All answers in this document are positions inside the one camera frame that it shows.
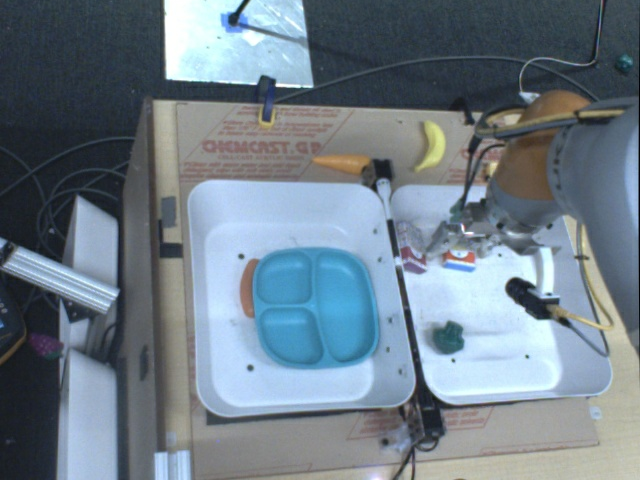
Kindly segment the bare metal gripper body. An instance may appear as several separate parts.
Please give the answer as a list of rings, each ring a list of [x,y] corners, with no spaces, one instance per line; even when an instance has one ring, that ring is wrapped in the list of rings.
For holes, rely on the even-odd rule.
[[[450,223],[460,224],[459,244],[473,250],[479,238],[494,238],[518,255],[535,254],[541,247],[534,236],[550,228],[561,217],[554,201],[481,199],[462,206],[458,200],[450,209]]]

